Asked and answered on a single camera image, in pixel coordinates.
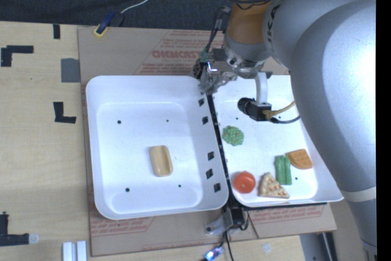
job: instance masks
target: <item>toy tomato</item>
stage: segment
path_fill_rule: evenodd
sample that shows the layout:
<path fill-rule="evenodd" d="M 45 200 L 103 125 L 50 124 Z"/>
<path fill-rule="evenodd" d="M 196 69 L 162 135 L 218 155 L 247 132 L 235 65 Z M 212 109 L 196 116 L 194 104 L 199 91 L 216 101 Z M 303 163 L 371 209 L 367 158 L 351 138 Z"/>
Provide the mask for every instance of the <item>toy tomato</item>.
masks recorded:
<path fill-rule="evenodd" d="M 254 175 L 247 171 L 240 172 L 233 180 L 233 187 L 243 194 L 251 193 L 255 188 L 256 181 Z"/>

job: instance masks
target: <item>wooden table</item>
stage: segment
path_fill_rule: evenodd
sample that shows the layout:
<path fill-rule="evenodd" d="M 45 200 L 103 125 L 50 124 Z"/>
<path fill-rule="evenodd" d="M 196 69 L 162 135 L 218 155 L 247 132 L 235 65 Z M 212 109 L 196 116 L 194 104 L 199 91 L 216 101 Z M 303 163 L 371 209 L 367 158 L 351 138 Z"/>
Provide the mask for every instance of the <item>wooden table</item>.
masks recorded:
<path fill-rule="evenodd" d="M 78 59 L 77 26 L 0 22 L 0 47 L 33 45 L 0 67 L 0 211 L 9 234 L 37 233 L 39 242 L 0 247 L 0 260 L 61 260 L 66 241 L 86 241 L 89 214 L 84 158 L 81 86 L 62 83 L 60 60 Z M 56 123 L 53 102 L 76 123 Z M 264 243 L 271 252 L 265 253 Z M 304 261 L 299 236 L 231 243 L 235 260 Z M 201 260 L 209 247 L 135 252 L 89 260 Z M 219 260 L 230 260 L 224 254 Z"/>

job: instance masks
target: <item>cardboard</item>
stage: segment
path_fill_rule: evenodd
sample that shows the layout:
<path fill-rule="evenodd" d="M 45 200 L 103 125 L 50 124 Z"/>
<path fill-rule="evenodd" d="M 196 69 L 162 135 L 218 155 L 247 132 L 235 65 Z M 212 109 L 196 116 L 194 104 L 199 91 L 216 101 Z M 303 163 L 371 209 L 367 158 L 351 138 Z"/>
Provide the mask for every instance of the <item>cardboard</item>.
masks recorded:
<path fill-rule="evenodd" d="M 98 39 L 93 30 L 94 27 L 78 28 L 92 255 L 219 243 L 219 236 L 205 235 L 205 226 L 218 219 L 220 210 L 121 221 L 109 220 L 99 214 L 93 202 L 85 94 L 89 80 L 99 75 L 192 75 L 193 66 L 208 42 L 210 32 L 109 28 L 104 37 Z M 223 37 L 222 33 L 218 33 L 212 47 L 220 48 Z M 272 71 L 275 75 L 288 74 L 271 58 L 263 70 Z M 336 229 L 329 204 L 254 210 L 249 212 L 249 217 L 249 227 L 245 231 L 231 233 L 231 240 Z"/>

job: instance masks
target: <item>robotic arm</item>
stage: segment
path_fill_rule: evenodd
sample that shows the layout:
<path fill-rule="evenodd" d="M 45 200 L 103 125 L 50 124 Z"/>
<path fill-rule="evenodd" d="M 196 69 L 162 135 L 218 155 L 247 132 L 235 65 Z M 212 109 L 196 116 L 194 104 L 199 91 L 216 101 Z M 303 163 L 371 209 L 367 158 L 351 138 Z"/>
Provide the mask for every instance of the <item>robotic arm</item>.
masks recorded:
<path fill-rule="evenodd" d="M 270 56 L 289 69 L 303 124 L 376 260 L 376 0 L 232 1 L 222 49 L 204 51 L 200 90 L 256 78 Z M 264 104 L 239 108 L 256 119 Z"/>

